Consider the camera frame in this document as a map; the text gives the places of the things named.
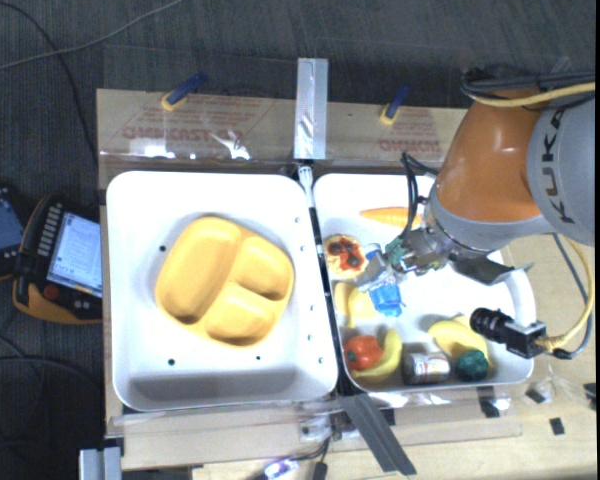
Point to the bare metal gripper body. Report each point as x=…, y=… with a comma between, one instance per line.
x=425, y=253

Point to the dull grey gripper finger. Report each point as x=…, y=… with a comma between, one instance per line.
x=375, y=269

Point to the clear blue plastic bottle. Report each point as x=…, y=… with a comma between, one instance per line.
x=386, y=295

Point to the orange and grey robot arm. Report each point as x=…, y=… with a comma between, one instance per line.
x=485, y=178

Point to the pizza slice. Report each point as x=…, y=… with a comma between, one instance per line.
x=346, y=257

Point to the yellow toy food piece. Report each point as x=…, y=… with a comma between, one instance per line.
x=355, y=303

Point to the white plastic tray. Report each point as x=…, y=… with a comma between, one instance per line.
x=430, y=293
x=140, y=318

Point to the orange carrot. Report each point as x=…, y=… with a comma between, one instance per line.
x=385, y=215

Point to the orange bell pepper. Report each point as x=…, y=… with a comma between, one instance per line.
x=362, y=352

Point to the yellow banana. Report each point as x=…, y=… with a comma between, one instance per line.
x=387, y=363
x=455, y=335

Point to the small silver can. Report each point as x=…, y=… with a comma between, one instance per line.
x=426, y=368

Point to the green broccoli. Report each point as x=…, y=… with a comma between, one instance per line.
x=471, y=365

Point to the yellow divided plate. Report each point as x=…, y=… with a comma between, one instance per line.
x=215, y=273

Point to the brown cardboard board red print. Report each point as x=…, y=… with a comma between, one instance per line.
x=190, y=128

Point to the black cylinder on white bracket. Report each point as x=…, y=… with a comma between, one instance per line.
x=505, y=329

